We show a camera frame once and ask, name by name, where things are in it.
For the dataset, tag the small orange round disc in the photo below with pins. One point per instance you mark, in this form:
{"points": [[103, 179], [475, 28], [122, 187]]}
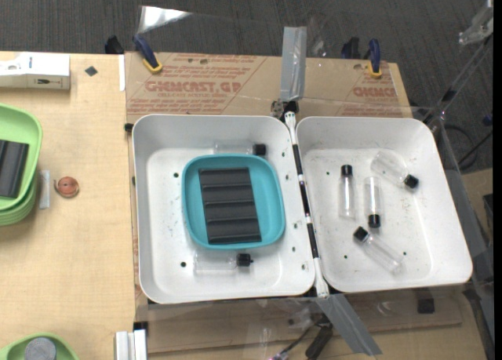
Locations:
{"points": [[67, 187]]}

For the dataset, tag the clear plastic bottle black cap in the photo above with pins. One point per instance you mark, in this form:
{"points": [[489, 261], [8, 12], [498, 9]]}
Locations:
{"points": [[372, 197], [346, 197], [213, 264], [390, 168], [380, 250], [235, 149]]}

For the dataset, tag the small white strip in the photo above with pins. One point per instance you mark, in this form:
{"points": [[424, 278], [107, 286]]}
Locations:
{"points": [[44, 190]]}

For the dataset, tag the white cardboard box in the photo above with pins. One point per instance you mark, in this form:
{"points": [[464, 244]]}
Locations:
{"points": [[43, 66]]}

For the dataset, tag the teal square plate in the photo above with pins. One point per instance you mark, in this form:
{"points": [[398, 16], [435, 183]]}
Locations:
{"points": [[270, 197]]}

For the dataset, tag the grey round can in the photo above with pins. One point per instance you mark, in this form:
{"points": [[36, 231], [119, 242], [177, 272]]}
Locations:
{"points": [[40, 350]]}

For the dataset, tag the thin black and white rod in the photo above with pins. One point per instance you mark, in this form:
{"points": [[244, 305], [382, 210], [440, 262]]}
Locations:
{"points": [[299, 166]]}

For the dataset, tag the brown cardboard board red print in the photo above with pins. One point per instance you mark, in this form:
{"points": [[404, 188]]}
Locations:
{"points": [[243, 80]]}

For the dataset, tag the white plastic tray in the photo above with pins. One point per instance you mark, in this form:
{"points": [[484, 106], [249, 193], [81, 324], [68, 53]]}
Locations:
{"points": [[423, 241], [164, 280]]}

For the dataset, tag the black ribbed insert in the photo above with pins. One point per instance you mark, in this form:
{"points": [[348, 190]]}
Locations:
{"points": [[229, 205], [12, 168]]}

